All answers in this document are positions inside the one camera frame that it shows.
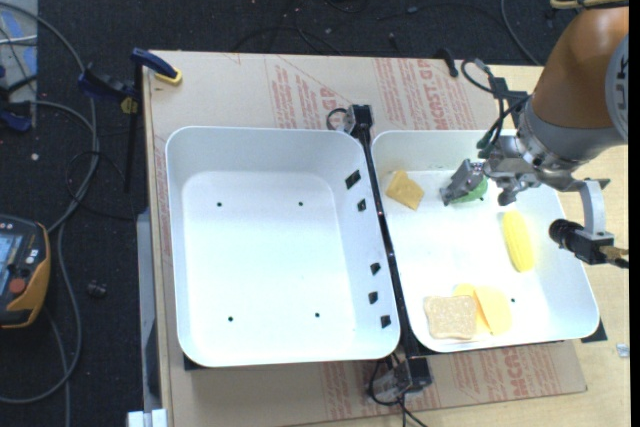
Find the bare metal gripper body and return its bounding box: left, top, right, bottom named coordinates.
left=482, top=133, right=577, bottom=191

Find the green round toy vegetable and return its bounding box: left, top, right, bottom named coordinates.
left=449, top=174, right=489, bottom=206

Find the yellow corn cob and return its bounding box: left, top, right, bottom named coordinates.
left=501, top=210, right=536, bottom=274

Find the yellow cheese wedge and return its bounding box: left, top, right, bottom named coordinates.
left=384, top=169, right=426, bottom=213

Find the white plastic tray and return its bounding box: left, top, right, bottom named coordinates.
left=370, top=129, right=602, bottom=354
left=164, top=125, right=402, bottom=369

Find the thin black rod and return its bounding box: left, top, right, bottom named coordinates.
left=356, top=124, right=422, bottom=361

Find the yellow oval slice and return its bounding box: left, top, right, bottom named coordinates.
left=451, top=282, right=494, bottom=337
left=471, top=285, right=514, bottom=337

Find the tan bread slice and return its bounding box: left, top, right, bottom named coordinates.
left=422, top=294, right=479, bottom=342

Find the brown cardboard board red print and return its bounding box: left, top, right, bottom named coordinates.
left=148, top=50, right=589, bottom=418

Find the black cylinder on white bracket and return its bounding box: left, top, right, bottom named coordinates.
left=548, top=178, right=617, bottom=266

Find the black block with thin wires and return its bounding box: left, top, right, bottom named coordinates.
left=370, top=356, right=434, bottom=400
left=343, top=103, right=374, bottom=137

